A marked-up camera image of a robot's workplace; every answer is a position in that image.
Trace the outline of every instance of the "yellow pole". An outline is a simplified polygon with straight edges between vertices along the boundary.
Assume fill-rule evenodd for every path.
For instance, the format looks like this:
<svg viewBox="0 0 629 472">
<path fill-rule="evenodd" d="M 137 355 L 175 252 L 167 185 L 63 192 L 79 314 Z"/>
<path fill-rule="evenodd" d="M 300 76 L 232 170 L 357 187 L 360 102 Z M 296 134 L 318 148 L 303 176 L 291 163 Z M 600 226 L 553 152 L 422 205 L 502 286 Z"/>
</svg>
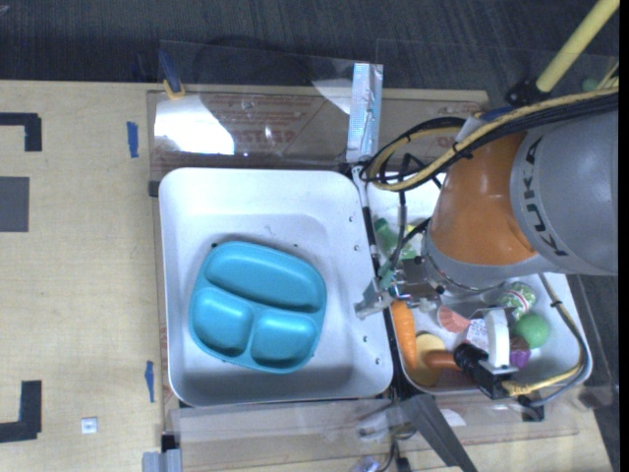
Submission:
<svg viewBox="0 0 629 472">
<path fill-rule="evenodd" d="M 595 4 L 538 78 L 536 86 L 541 92 L 552 91 L 619 6 L 620 0 L 599 0 Z"/>
</svg>

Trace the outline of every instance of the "green ball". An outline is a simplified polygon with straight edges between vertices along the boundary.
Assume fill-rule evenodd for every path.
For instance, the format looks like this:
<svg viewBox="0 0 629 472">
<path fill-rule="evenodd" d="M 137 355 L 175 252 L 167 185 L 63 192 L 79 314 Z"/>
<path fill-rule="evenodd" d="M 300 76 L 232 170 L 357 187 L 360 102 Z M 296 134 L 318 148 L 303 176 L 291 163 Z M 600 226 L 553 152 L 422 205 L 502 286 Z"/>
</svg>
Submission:
<svg viewBox="0 0 629 472">
<path fill-rule="evenodd" d="M 522 337 L 529 343 L 531 349 L 539 348 L 548 339 L 550 327 L 540 315 L 527 313 L 515 324 L 515 335 Z"/>
</svg>

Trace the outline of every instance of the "gray square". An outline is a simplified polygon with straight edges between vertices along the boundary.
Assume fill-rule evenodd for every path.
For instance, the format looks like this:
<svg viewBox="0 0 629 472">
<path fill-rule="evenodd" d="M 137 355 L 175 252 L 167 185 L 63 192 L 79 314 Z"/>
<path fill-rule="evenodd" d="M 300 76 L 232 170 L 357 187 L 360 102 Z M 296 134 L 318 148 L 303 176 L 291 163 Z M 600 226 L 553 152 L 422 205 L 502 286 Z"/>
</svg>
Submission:
<svg viewBox="0 0 629 472">
<path fill-rule="evenodd" d="M 29 177 L 0 177 L 0 232 L 29 232 Z"/>
</svg>

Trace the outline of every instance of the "metal sink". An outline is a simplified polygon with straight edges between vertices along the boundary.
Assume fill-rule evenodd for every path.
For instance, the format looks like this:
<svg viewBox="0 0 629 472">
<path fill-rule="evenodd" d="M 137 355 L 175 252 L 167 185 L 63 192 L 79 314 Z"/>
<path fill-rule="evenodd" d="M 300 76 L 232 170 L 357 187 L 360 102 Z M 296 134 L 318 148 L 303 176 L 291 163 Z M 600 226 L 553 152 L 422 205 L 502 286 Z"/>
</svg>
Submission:
<svg viewBox="0 0 629 472">
<path fill-rule="evenodd" d="M 159 188 L 168 366 L 177 396 L 193 406 L 362 398 L 382 393 L 393 367 L 382 314 L 356 318 L 373 276 L 358 191 L 329 171 L 180 168 Z M 241 240 L 312 264 L 327 309 L 312 359 L 270 374 L 203 352 L 189 330 L 189 303 L 213 244 Z"/>
</svg>

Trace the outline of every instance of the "dark background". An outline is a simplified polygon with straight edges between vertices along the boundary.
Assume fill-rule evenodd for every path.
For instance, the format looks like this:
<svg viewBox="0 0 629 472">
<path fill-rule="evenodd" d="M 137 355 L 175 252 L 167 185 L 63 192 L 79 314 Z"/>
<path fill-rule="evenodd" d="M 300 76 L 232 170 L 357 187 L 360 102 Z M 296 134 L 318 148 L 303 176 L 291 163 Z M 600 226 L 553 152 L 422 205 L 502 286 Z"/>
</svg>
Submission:
<svg viewBox="0 0 629 472">
<path fill-rule="evenodd" d="M 219 39 L 378 61 L 389 87 L 487 89 L 494 95 L 523 75 L 538 74 L 596 1 L 0 0 L 0 79 L 153 81 L 160 40 Z M 235 36 L 240 38 L 225 39 Z M 606 57 L 617 57 L 619 37 L 616 14 L 586 51 L 596 67 L 586 61 L 573 80 L 587 77 L 589 68 L 595 75 Z M 598 359 L 591 383 L 611 386 L 605 393 L 613 400 L 596 412 L 619 470 L 618 279 L 581 282 L 606 357 Z M 571 283 L 580 286 L 576 278 Z M 589 339 L 598 342 L 593 331 Z"/>
</svg>

